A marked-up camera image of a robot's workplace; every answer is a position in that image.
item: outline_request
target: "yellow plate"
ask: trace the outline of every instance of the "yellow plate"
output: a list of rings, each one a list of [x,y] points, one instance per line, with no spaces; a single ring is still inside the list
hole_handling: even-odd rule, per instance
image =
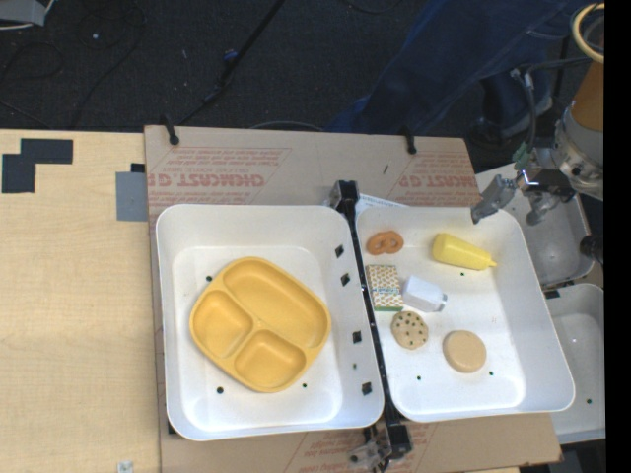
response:
[[[258,257],[233,261],[206,287],[189,319],[197,347],[260,392],[289,387],[331,329],[326,305],[304,284]]]

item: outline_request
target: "person's leg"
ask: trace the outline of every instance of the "person's leg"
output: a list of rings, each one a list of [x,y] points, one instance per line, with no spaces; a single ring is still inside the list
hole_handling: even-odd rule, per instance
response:
[[[549,60],[547,50],[550,45],[557,43],[570,33],[573,14],[586,5],[595,4],[603,0],[567,0],[565,7],[550,20],[540,26],[528,30],[516,44],[524,71],[528,65],[543,64]],[[535,69],[531,74],[535,113],[542,115],[552,107],[552,93],[550,88],[550,72],[545,69]],[[482,79],[484,100],[482,106],[485,130],[491,140],[509,139],[527,130],[531,121],[529,106],[524,88],[513,78],[510,71],[501,72]]]
[[[373,91],[325,130],[396,134],[406,126],[424,134],[475,83],[492,85],[493,76],[542,57],[569,31],[568,17],[555,35],[567,9],[591,1],[429,0]]]

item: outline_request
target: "white tray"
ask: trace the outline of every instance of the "white tray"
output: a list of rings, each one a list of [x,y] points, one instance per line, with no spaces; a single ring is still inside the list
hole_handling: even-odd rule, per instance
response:
[[[381,376],[350,230],[340,214],[321,206],[176,205],[159,217],[156,239],[167,412],[179,434],[210,440],[364,428],[379,418]],[[246,256],[292,274],[331,315],[330,335],[314,363],[276,393],[234,380],[201,353],[188,329],[206,277]]]
[[[553,412],[572,404],[574,382],[514,217],[500,211],[473,225],[468,208],[449,207],[376,207],[358,216],[362,244],[388,230],[403,236],[403,249],[378,256],[365,251],[364,264],[394,264],[401,285],[416,275],[448,295],[442,311],[420,312],[429,339],[416,350],[394,340],[391,312],[375,312],[392,402],[405,417],[433,422]],[[497,267],[477,271],[437,262],[431,246],[441,232],[486,249]],[[448,365],[443,339],[456,329],[484,342],[487,360],[479,371]]]
[[[576,384],[576,398],[552,414],[561,444],[605,439],[604,291],[594,284],[557,290],[547,300]]]

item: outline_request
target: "white cable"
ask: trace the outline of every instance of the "white cable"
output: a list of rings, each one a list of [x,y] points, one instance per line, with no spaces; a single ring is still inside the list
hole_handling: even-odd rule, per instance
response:
[[[48,5],[46,5],[46,8],[43,12],[44,15],[44,19],[46,18],[46,16],[48,15],[48,13],[50,12],[50,9],[52,9],[53,4],[56,2],[57,0],[48,0]],[[6,30],[23,30],[25,28],[30,28],[33,26],[33,23],[24,23],[23,25],[9,25],[8,27],[0,27],[0,31],[6,31]]]
[[[600,54],[593,50],[583,39],[581,35],[581,22],[583,18],[592,11],[597,11],[600,9],[604,9],[604,3],[601,4],[591,4],[587,7],[584,7],[574,18],[572,22],[572,36],[574,37],[574,41],[578,45],[579,49],[581,49],[586,55],[589,56],[593,61],[597,61],[598,63],[604,64],[604,54]]]

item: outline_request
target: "toy cookie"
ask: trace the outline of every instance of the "toy cookie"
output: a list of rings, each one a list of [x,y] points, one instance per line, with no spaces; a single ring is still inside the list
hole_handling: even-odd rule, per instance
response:
[[[425,345],[429,335],[427,324],[415,311],[397,312],[390,324],[392,335],[401,347],[414,350]]]

